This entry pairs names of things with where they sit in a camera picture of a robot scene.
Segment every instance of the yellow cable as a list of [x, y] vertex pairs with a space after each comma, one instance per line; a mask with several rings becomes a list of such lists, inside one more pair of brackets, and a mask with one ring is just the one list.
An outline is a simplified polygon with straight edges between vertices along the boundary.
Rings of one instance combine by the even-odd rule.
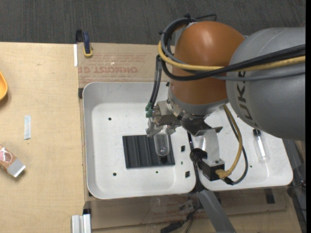
[[225, 171], [223, 169], [218, 169], [215, 171], [215, 173], [219, 176], [220, 179], [224, 179], [224, 178], [228, 177], [232, 173], [232, 171], [235, 169], [236, 165], [239, 162], [239, 159], [240, 159], [240, 156], [242, 153], [242, 148], [243, 148], [242, 136], [241, 136], [241, 132], [239, 130], [239, 127], [238, 127], [236, 121], [234, 120], [233, 115], [229, 111], [228, 107], [226, 105], [223, 105], [223, 107], [224, 107], [225, 111], [227, 112], [227, 114], [229, 115], [229, 117], [230, 117], [230, 119], [234, 125], [234, 128], [238, 134], [239, 148], [238, 148], [237, 156], [235, 157], [235, 160], [234, 160], [231, 168], [229, 168], [227, 171]]
[[[162, 46], [161, 46], [161, 41], [158, 44], [158, 52], [162, 60], [164, 60], [166, 63], [170, 64], [173, 67], [181, 68], [181, 69], [186, 69], [186, 70], [195, 70], [195, 71], [213, 71], [213, 70], [218, 70], [224, 67], [206, 67], [206, 66], [194, 66], [194, 65], [187, 65], [187, 64], [182, 64], [178, 63], [176, 61], [173, 61], [169, 59], [163, 52]], [[257, 65], [253, 67], [248, 67], [248, 68], [243, 68], [240, 70], [236, 71], [255, 71], [255, 70], [264, 70], [264, 69], [271, 69], [271, 68], [276, 68], [276, 67], [285, 67], [289, 65], [294, 65], [298, 63], [302, 63], [306, 61], [306, 56], [300, 56], [300, 57], [295, 57], [291, 59], [286, 59], [286, 60], [281, 60], [281, 61], [275, 61], [271, 63], [266, 63], [262, 65]]]

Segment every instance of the white tray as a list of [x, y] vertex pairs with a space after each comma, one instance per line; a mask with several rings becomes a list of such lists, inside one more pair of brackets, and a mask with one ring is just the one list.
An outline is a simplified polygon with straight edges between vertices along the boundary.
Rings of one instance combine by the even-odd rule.
[[[144, 108], [152, 88], [153, 83], [102, 82], [90, 83], [84, 88], [86, 179], [93, 196], [99, 199], [160, 196], [184, 194], [194, 188], [195, 174], [189, 158], [187, 132], [181, 127], [171, 135], [174, 166], [125, 167], [122, 136], [146, 134], [148, 120]], [[166, 100], [167, 93], [168, 88], [162, 83], [158, 101]], [[210, 182], [200, 172], [202, 184], [213, 191], [288, 185], [293, 179], [293, 172], [282, 140], [263, 133], [270, 160], [260, 163], [255, 154], [252, 128], [236, 119], [248, 155], [247, 176], [240, 184], [231, 186], [221, 180]], [[229, 168], [235, 158], [238, 142], [225, 112], [218, 109], [207, 117], [206, 122], [211, 127], [223, 126], [218, 133], [220, 157], [225, 161], [225, 167]], [[186, 146], [184, 152], [180, 151], [181, 146]], [[241, 156], [230, 178], [238, 179], [243, 170], [244, 159]], [[187, 171], [190, 171], [190, 176], [186, 178]]]

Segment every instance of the wooden table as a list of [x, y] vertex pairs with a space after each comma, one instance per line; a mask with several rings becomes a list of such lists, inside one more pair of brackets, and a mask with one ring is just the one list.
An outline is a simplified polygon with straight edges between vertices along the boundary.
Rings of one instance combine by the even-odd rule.
[[[69, 233], [85, 203], [78, 71], [73, 45], [0, 43], [8, 96], [0, 102], [0, 143], [26, 169], [17, 179], [0, 171], [0, 233]], [[31, 139], [24, 140], [24, 116]], [[292, 201], [287, 210], [231, 216], [239, 233], [301, 232]], [[159, 232], [165, 224], [94, 232]], [[214, 232], [208, 219], [190, 232]]]

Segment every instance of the green connector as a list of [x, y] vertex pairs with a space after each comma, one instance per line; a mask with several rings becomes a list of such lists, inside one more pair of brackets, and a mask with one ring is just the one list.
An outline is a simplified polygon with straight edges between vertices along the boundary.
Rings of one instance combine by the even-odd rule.
[[145, 111], [149, 111], [150, 107], [151, 107], [151, 103], [148, 102], [148, 104], [147, 104], [147, 106], [146, 106], [146, 108], [145, 108]]
[[146, 113], [146, 117], [152, 117], [152, 112], [153, 110], [150, 108]]

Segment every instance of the orange object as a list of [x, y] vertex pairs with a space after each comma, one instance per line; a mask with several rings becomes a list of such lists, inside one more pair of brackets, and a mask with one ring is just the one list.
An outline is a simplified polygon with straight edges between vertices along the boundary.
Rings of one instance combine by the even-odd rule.
[[5, 97], [8, 92], [8, 84], [0, 71], [0, 101]]
[[[189, 64], [200, 66], [227, 66], [244, 37], [223, 23], [204, 21], [186, 28], [175, 47], [174, 56]], [[177, 76], [190, 74], [173, 67]], [[181, 101], [202, 105], [227, 99], [225, 81], [204, 78], [195, 81], [172, 81], [172, 91]]]

